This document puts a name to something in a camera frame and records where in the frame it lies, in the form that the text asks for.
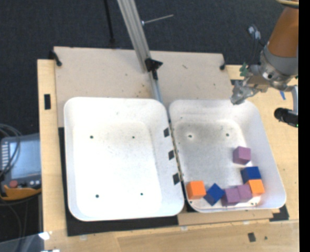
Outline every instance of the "empty white tray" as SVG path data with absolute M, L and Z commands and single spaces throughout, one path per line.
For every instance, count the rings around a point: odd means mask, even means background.
M 206 190 L 217 183 L 222 189 L 241 185 L 240 170 L 258 166 L 265 193 L 235 206 L 211 206 L 205 199 L 189 201 L 198 212 L 280 208 L 285 190 L 265 134 L 258 109 L 249 101 L 233 105 L 230 100 L 178 100 L 170 105 L 178 160 L 184 183 L 202 180 Z M 251 149 L 246 165 L 233 163 L 237 146 Z
M 68 205 L 82 221 L 173 216 L 184 205 L 165 107 L 85 98 L 64 107 Z

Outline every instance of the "red button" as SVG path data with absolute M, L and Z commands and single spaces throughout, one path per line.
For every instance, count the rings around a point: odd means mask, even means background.
M 17 188 L 17 186 L 18 186 L 17 180 L 11 180 L 11 181 L 9 182 L 9 187 L 11 187 L 11 188 Z

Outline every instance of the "cube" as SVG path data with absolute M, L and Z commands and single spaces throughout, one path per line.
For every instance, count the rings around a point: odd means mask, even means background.
M 257 166 L 245 167 L 241 171 L 243 183 L 245 184 L 248 180 L 261 179 L 260 170 Z
M 207 190 L 204 199 L 213 206 L 223 197 L 224 194 L 224 190 L 222 190 L 216 183 L 214 183 L 213 186 Z
M 235 205 L 241 201 L 239 190 L 237 187 L 225 188 L 224 191 L 225 191 L 225 194 L 221 198 L 221 202 L 223 206 Z
M 251 150 L 250 148 L 244 148 L 238 146 L 233 151 L 233 162 L 239 164 L 247 164 L 251 160 Z
M 186 192 L 189 200 L 201 199 L 206 195 L 203 181 L 191 181 L 186 186 Z
M 249 184 L 239 185 L 237 189 L 239 191 L 241 203 L 247 202 L 253 197 Z
M 265 192 L 261 179 L 248 180 L 247 184 L 250 186 L 253 196 L 259 196 Z

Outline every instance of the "orange cube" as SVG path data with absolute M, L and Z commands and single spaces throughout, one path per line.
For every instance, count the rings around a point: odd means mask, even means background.
M 190 200 L 201 199 L 206 195 L 203 181 L 191 181 L 186 186 L 187 196 Z
M 253 196 L 261 195 L 265 192 L 261 179 L 250 179 L 246 182 L 250 186 Z

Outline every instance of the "device screen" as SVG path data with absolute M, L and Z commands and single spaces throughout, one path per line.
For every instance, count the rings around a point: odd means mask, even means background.
M 10 156 L 16 150 L 16 142 L 10 143 Z M 12 179 L 18 179 L 40 173 L 40 148 L 39 140 L 21 141 L 19 153 L 14 157 Z

